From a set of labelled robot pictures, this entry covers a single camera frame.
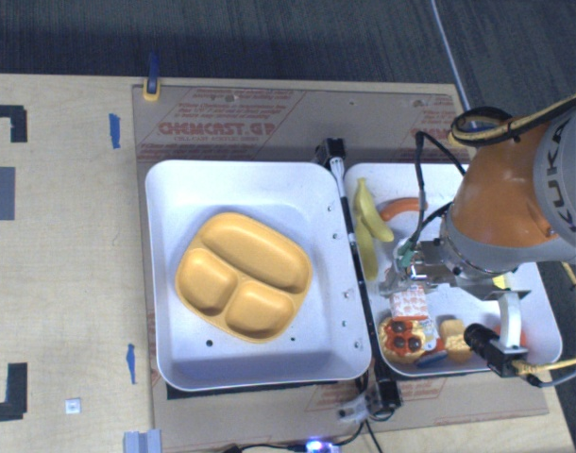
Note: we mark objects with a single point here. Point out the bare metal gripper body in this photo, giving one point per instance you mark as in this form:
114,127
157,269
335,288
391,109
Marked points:
439,264

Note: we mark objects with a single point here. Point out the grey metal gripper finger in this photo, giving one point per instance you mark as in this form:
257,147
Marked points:
422,277
395,282

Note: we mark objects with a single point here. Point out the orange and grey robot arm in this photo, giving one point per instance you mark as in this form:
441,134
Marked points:
498,191

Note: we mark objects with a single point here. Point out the orange and white carton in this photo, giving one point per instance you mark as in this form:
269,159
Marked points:
410,305

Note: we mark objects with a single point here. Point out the thin black and white rod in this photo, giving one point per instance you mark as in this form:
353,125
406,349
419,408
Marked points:
359,272

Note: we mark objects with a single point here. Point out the white and yellow packet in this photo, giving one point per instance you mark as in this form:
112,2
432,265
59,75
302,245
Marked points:
430,333

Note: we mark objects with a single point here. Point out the pizza slice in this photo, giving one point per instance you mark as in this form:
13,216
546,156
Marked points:
401,342

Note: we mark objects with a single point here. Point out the yellow-green piece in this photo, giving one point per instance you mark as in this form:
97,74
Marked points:
500,281

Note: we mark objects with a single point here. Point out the orange sausage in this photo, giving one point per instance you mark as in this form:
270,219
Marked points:
399,207

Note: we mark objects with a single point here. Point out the yellow bread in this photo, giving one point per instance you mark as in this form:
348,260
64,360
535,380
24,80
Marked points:
455,340

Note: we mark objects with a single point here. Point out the yellow banana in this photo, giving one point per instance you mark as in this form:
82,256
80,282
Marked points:
366,215

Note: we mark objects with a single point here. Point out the blue flat piece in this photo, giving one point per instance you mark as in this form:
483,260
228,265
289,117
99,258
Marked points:
432,359

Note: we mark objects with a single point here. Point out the white plastic tray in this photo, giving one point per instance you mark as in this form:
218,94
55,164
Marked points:
184,347
467,368

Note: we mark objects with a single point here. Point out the orange round piece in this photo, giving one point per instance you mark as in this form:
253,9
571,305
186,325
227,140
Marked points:
523,335

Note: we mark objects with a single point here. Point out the orange divided plate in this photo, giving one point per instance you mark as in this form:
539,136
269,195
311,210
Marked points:
245,276

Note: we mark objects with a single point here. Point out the brown cardboard board red print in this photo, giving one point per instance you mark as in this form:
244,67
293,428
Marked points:
250,125

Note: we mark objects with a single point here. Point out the small white square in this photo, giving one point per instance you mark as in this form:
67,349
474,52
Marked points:
73,406

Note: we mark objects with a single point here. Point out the black cylinder on white bracket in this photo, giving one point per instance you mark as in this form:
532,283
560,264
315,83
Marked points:
493,347

